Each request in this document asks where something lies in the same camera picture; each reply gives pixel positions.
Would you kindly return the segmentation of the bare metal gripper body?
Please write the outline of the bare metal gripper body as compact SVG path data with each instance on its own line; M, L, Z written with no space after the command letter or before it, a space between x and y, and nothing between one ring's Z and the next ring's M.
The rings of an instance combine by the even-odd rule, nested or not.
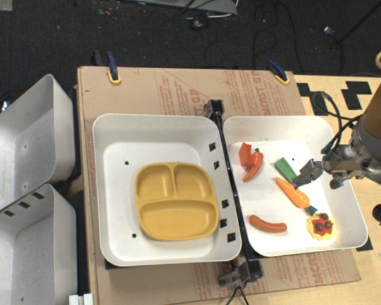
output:
M332 180L363 179L371 165L371 158L350 145L340 145L336 150L327 152L323 162L324 170Z

